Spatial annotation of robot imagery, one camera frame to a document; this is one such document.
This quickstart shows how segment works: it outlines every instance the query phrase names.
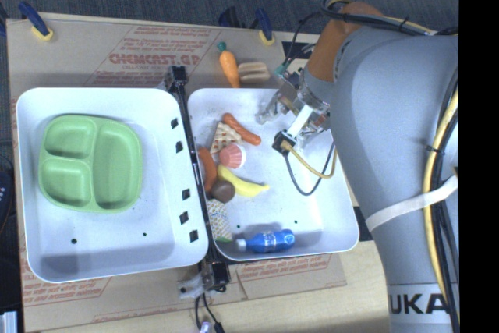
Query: yellow banana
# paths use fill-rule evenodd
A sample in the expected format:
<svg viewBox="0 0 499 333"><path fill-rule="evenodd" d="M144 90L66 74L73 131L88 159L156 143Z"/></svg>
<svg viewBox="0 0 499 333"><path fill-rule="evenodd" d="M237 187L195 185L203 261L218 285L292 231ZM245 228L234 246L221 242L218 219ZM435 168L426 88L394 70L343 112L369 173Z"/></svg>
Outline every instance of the yellow banana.
<svg viewBox="0 0 499 333"><path fill-rule="evenodd" d="M227 167L219 164L217 167L218 178L229 181L235 187L235 193L244 197L255 197L262 190L269 190L269 185L259 185L247 182L235 176Z"/></svg>

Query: drain hole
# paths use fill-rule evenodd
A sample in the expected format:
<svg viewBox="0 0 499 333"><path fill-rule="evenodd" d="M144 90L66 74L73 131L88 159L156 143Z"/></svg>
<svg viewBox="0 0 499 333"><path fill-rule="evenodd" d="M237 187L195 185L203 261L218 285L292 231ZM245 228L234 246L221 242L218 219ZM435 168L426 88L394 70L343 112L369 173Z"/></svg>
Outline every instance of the drain hole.
<svg viewBox="0 0 499 333"><path fill-rule="evenodd" d="M197 230L193 230L191 233L190 233L190 242L195 242L196 240L199 239L199 236L197 234Z"/></svg>
<svg viewBox="0 0 499 333"><path fill-rule="evenodd" d="M189 220L189 213L187 211L182 212L180 214L180 225L184 225L188 220Z"/></svg>

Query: green plate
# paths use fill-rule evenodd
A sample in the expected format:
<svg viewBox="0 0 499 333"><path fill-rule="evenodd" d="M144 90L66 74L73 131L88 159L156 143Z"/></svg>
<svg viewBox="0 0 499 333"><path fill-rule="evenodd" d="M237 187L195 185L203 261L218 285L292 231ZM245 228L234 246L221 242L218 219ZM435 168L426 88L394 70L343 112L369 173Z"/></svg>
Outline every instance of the green plate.
<svg viewBox="0 0 499 333"><path fill-rule="evenodd" d="M44 131L38 167L41 191L53 204L78 211L124 211L140 195L142 147L124 123L61 115Z"/></svg>

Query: water bottle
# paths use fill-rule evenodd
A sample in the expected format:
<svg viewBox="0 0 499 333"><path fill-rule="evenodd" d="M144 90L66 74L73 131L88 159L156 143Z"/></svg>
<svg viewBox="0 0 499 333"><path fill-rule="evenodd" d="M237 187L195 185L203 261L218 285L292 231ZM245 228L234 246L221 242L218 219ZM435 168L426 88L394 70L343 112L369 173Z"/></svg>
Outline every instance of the water bottle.
<svg viewBox="0 0 499 333"><path fill-rule="evenodd" d="M235 241L239 251L252 250L255 253L274 253L287 250L295 244L295 235L290 229L280 232L262 232L251 239L237 239Z"/></svg>

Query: cardboard sheet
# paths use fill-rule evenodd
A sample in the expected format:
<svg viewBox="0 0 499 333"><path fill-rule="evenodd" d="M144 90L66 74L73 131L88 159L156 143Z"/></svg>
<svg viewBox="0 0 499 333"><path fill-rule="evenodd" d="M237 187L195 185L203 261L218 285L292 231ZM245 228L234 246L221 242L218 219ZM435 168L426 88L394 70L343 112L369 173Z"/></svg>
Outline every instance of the cardboard sheet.
<svg viewBox="0 0 499 333"><path fill-rule="evenodd" d="M16 101L33 87L156 87L171 65L189 74L188 94L201 87L229 87L218 65L216 44L225 41L238 62L265 62L273 71L284 59L276 33L272 46L256 30L191 27L84 16L41 13L54 31L43 42L27 20L9 20L9 78L16 149ZM274 76L258 87L277 88ZM15 152L16 167L19 167ZM23 305L27 332L64 328L193 308L179 299L177 282L196 274L196 267L115 276L65 284L38 279L27 263L19 168L16 192L21 247ZM266 260L230 267L227 292L212 303L280 296L346 285L339 255Z"/></svg>

